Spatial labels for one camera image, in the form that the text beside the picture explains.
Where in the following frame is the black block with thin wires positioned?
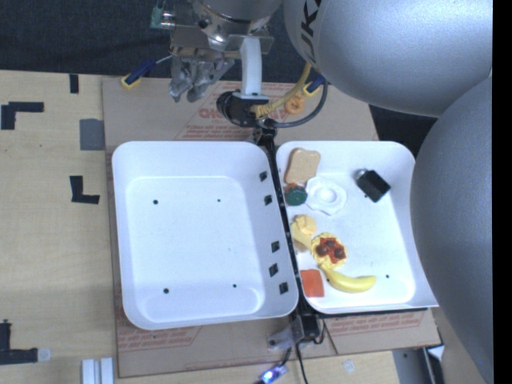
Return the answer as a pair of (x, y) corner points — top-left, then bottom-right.
(251, 118), (278, 148)
(294, 312), (325, 342)

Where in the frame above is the yellow banana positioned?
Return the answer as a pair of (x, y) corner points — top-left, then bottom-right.
(325, 269), (378, 294)

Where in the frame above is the tan toast slice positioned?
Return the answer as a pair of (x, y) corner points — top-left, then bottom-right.
(283, 147), (322, 186)

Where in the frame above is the green doughnut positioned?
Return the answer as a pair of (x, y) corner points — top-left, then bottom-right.
(283, 182), (309, 207)

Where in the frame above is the black cylinder on white bracket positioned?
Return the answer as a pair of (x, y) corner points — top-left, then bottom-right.
(215, 36), (270, 128)

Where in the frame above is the pale yellow toy food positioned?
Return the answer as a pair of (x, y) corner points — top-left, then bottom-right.
(290, 214), (318, 253)

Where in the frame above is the white fried egg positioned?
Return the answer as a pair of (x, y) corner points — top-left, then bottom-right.
(305, 175), (348, 217)

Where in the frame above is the thin black rod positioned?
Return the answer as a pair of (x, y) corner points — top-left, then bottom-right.
(265, 142), (308, 316)

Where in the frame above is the white plastic tray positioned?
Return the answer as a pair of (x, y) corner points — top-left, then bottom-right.
(274, 140), (440, 316)
(110, 140), (301, 331)

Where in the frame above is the brown cardboard board red print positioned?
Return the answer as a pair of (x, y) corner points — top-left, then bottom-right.
(102, 76), (443, 378)

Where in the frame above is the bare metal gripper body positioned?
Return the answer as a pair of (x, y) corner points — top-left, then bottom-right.
(169, 9), (275, 62)

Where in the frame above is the orange cube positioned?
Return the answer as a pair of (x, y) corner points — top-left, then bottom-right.
(300, 269), (326, 299)

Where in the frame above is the black box with silver cap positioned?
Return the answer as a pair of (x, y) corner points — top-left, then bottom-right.
(354, 167), (392, 204)

